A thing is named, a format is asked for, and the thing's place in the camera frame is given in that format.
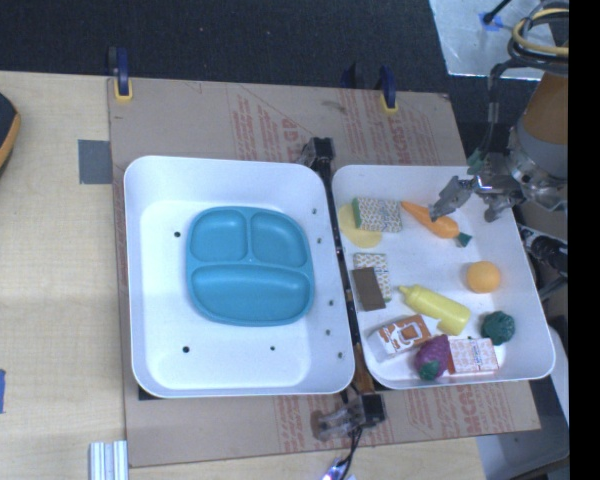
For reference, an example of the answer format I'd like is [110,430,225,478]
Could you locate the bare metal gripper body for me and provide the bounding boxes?
[472,156,570,214]

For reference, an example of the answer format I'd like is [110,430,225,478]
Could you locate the orange carrot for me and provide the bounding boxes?
[399,200,474,249]

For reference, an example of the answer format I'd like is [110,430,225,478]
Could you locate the white plastic tray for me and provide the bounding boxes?
[123,155,357,400]
[331,163,557,391]

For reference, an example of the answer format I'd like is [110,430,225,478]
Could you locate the orange ball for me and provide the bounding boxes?
[465,260,502,295]

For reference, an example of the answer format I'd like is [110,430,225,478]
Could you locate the patterned carton with green side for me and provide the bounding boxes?
[350,196,404,235]

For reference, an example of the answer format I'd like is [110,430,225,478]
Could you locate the yellow flat round disc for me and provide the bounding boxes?
[336,202,384,250]

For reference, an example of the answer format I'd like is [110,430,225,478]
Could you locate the yellow bottle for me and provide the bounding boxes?
[397,283,473,337]

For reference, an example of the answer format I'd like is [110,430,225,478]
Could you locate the patterned carton with brown side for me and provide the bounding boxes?
[351,252,394,313]

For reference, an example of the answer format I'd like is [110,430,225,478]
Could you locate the green broccoli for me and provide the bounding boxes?
[480,310,517,347]

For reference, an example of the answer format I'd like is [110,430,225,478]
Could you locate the thin black rod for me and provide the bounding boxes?
[320,163,370,395]

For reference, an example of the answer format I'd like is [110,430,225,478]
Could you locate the orange and white carton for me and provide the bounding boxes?
[366,313,434,363]

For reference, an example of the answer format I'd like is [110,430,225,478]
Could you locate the pink and white carton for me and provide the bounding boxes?
[445,337,502,377]

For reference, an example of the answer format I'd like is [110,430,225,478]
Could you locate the purple grapes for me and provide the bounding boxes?
[413,333,457,382]

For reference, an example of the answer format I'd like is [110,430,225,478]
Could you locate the blue divided plate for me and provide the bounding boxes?
[184,205,316,328]

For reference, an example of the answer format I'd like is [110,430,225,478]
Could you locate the brown cardboard board, red print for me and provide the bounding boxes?
[107,76,542,469]

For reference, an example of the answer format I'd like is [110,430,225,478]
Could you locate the black cylinder on white bracket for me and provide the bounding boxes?
[520,226,570,275]

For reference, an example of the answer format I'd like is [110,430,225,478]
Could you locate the black block with thin wires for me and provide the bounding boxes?
[311,392,388,440]
[297,136,337,170]

